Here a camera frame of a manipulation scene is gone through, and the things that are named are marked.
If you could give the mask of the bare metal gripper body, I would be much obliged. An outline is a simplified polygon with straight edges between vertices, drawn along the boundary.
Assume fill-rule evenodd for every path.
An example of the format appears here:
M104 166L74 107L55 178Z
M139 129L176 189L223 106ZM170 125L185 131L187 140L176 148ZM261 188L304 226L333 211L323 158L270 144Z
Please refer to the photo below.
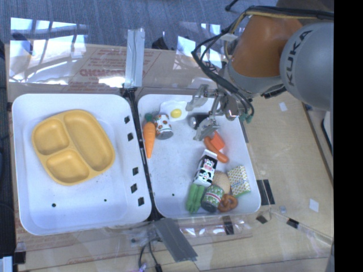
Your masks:
M213 99L212 108L209 111L211 119L224 116L228 121L233 121L242 115L242 103L235 96L216 90Z

